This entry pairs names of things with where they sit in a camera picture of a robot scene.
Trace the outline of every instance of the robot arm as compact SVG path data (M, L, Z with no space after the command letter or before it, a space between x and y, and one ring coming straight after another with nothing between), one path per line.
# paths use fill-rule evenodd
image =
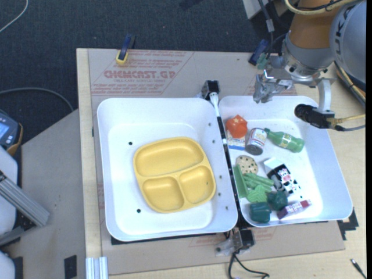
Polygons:
M293 84L318 87L319 107L299 106L295 113L318 128L332 128L329 118L331 84L335 79L323 73L334 61L351 76L366 78L366 0L301 0L282 43L280 56L271 55L258 63L263 73L256 76L254 100L268 102Z

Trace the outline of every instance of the wooden table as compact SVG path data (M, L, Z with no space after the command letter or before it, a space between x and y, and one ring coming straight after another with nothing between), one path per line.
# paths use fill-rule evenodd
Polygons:
M95 173L94 140L92 137L92 107L90 94L90 71L88 49L77 50L78 95L80 112L81 153L83 168L84 218L86 257L102 256L99 225L98 195ZM298 95L306 95L318 101L318 91L297 85ZM332 85L332 107L336 117L348 117L365 113L361 104L344 86ZM363 120L348 122L347 127L358 126ZM346 233L345 250L336 252L260 259L246 262L249 269L265 271L270 278L362 278L352 266L355 259L364 273L367 270L366 245L366 133L365 128L350 132L329 130L342 173L348 185L355 207L359 226ZM237 263L232 268L233 276L253 278ZM122 274L110 278L227 278L227 263L191 266L179 269Z

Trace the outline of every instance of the yellow plate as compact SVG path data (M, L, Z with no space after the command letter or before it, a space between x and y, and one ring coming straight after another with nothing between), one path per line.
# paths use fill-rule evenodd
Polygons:
M202 147L188 137L167 138L137 149L134 172L147 204L171 213L209 201L216 182Z

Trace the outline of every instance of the silver can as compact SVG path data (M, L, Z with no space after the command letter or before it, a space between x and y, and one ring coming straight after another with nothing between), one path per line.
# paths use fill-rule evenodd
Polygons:
M245 149L252 155L261 155L265 146L267 133L264 129L253 128L249 133L249 138L246 142Z

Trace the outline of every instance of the blue and yellow clamp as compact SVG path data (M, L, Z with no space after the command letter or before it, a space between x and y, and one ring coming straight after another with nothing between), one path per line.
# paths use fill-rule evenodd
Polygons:
M123 46L116 55L116 63L118 65L123 65L128 58L128 49L131 49L134 45L135 36L132 34L127 34L124 40Z

